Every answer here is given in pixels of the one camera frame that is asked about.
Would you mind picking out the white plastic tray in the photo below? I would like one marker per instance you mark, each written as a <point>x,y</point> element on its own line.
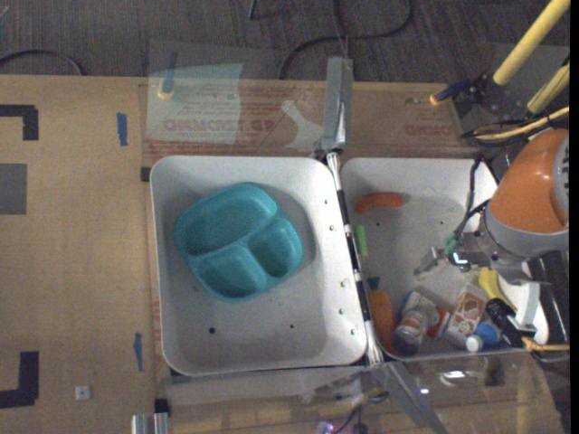
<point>253,333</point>
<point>407,242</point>

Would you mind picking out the small orange can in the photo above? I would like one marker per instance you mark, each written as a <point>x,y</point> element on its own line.
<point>409,333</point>

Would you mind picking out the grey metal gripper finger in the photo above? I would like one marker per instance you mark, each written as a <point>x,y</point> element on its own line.
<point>427,260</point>
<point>462,260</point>

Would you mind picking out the orange carrot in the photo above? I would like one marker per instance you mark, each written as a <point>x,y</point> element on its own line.
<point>382,314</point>

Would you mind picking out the red and white carton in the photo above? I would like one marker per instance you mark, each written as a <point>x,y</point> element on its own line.
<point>468,310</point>

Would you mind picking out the teal divided plate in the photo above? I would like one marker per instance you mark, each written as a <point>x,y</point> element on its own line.
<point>235,242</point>

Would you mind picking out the small white bottle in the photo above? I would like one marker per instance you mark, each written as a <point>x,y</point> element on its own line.
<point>466,342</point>

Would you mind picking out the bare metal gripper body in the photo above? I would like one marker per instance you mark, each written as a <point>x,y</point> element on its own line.
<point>479,248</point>

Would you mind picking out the thin black and white rod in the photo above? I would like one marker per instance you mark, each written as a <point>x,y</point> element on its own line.
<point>346,215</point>

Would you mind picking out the black cylinder on white bracket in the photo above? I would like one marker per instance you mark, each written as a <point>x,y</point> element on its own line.
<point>504,319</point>

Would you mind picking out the small green cylinder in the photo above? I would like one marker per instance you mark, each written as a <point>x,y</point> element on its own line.
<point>361,240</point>

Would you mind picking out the brown cardboard board red print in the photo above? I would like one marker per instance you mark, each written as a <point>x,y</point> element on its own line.
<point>384,116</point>

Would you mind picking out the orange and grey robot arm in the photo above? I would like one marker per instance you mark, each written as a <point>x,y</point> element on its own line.
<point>524,197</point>

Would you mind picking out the yellow banana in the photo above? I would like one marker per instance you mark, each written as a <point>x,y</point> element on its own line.
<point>490,283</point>

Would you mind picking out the orange sausage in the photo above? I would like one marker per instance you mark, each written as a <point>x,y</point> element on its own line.
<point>380,201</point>

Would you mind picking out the grey taped block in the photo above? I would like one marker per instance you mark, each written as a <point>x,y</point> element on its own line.
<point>337,106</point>

